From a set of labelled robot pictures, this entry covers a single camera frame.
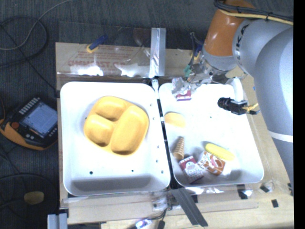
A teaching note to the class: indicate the yellow oval bread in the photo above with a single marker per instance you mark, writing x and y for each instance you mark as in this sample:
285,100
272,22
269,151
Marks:
175,119

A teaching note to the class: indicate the white plastic tray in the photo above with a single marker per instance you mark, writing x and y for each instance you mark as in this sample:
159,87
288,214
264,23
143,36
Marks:
214,125
112,175

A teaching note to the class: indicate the black cylinder on white bracket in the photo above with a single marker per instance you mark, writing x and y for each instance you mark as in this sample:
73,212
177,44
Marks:
232,103

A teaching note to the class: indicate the red carton with white picture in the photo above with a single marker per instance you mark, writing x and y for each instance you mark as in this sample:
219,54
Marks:
191,170

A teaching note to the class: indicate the brown ice cream cone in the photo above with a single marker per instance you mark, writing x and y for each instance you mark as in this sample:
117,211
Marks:
179,149

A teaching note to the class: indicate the yellow divided plate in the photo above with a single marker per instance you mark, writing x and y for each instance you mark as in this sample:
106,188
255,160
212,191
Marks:
126,130

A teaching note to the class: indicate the yellow potato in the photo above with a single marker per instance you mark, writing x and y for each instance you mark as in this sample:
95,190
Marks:
34,197

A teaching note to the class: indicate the yellow corn cob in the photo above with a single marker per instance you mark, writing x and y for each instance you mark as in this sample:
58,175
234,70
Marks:
219,151

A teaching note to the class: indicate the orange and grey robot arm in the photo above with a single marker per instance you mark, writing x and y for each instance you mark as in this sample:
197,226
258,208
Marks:
269,63

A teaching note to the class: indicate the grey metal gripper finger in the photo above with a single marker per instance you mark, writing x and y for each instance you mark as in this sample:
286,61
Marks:
185,86
195,86

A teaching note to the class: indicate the red and white small carton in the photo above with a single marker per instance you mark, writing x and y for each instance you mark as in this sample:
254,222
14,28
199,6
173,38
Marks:
184,97

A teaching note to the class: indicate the brown cardboard board red print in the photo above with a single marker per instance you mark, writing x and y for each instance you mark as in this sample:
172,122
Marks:
109,63

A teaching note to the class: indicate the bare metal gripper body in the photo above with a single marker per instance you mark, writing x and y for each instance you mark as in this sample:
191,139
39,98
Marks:
202,74

